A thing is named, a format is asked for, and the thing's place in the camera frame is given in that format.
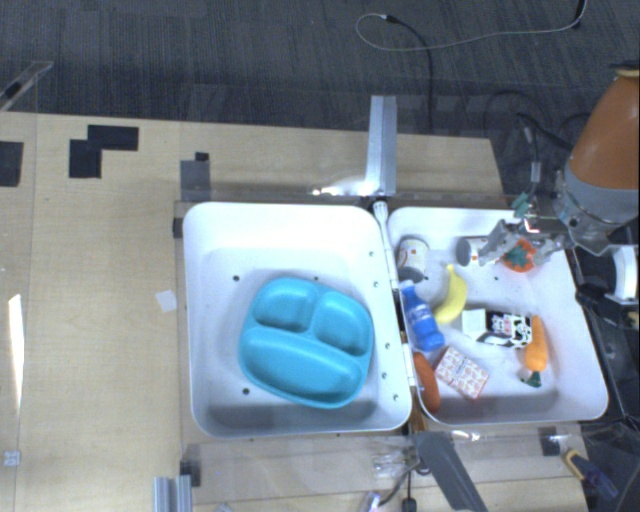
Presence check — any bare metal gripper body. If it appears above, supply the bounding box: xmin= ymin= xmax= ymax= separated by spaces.
xmin=517 ymin=202 xmax=577 ymax=252

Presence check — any orange tomato with green top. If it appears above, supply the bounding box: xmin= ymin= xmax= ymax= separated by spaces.
xmin=501 ymin=238 xmax=539 ymax=274

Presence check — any small grey can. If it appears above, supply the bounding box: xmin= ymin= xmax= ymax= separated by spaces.
xmin=455 ymin=235 xmax=490 ymax=267

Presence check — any yellow banana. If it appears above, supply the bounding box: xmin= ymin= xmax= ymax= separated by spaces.
xmin=432 ymin=263 xmax=469 ymax=325

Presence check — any small white carton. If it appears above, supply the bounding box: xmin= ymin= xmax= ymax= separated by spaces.
xmin=460 ymin=308 xmax=489 ymax=337

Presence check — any white cup with orange print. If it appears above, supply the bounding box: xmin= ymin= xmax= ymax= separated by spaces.
xmin=396 ymin=235 xmax=432 ymax=282

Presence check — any black and white cow carton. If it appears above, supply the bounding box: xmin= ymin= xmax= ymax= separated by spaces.
xmin=477 ymin=310 xmax=534 ymax=350

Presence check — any orange carrot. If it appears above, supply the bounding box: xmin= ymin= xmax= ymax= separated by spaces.
xmin=518 ymin=314 xmax=549 ymax=389

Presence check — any blue plastic bottle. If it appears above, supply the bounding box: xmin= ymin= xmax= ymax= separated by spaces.
xmin=398 ymin=279 xmax=446 ymax=353

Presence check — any white plastic tray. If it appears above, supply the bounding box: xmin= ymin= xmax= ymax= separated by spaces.
xmin=387 ymin=205 xmax=610 ymax=427
xmin=181 ymin=201 xmax=414 ymax=440

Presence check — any white packet with orange print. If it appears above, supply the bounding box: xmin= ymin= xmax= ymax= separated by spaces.
xmin=433 ymin=345 xmax=490 ymax=401

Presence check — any orange sausage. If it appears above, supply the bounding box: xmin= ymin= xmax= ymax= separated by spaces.
xmin=412 ymin=351 xmax=443 ymax=414

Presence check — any blue divided plate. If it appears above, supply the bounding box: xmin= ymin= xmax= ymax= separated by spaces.
xmin=237 ymin=277 xmax=376 ymax=410

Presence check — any pale wood board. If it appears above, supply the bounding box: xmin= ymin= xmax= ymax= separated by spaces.
xmin=0 ymin=110 xmax=589 ymax=512

